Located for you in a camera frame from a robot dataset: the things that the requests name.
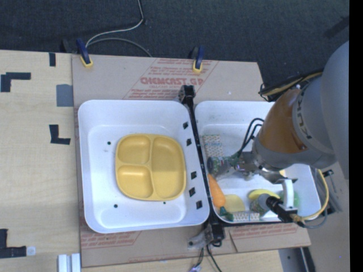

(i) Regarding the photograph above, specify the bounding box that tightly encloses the brown cardboard board red print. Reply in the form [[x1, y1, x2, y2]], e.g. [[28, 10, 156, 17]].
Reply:
[[71, 54, 312, 268]]

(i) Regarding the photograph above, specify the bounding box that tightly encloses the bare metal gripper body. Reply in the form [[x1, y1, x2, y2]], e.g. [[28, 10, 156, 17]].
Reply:
[[233, 151, 298, 185]]

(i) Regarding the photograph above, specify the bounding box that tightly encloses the black block with wires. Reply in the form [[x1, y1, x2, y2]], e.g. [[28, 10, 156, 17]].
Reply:
[[178, 84, 197, 105], [209, 222, 226, 245]]

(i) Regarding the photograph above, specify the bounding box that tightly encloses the yellow divided plate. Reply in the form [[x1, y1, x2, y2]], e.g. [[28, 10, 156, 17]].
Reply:
[[114, 133, 187, 202]]

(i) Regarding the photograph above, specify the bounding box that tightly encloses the orange patterned packet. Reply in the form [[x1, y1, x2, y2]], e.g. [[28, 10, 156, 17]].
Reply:
[[202, 134, 225, 160], [231, 211, 261, 222]]

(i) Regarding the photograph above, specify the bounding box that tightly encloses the green patterned can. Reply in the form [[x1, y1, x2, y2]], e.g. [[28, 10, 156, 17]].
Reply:
[[206, 155, 238, 179]]

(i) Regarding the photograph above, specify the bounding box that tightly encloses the white plastic tray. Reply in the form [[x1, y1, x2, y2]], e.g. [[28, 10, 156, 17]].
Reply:
[[194, 100, 323, 224], [77, 99, 211, 235]]

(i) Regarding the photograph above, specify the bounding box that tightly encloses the orange carrot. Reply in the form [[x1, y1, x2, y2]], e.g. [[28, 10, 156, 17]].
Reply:
[[207, 173, 235, 222]]

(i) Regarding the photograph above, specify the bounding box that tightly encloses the thin black rod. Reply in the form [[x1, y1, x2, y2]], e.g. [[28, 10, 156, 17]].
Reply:
[[185, 94, 218, 227]]

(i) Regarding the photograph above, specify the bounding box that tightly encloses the black cylinder on white bracket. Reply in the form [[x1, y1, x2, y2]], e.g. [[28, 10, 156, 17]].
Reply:
[[264, 178, 300, 224]]

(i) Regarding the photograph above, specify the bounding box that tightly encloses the small green printed can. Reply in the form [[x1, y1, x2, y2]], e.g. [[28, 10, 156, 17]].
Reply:
[[249, 194, 271, 216]]

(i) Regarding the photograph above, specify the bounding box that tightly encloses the yellow banana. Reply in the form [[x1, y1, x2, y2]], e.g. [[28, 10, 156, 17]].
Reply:
[[248, 189, 282, 201]]

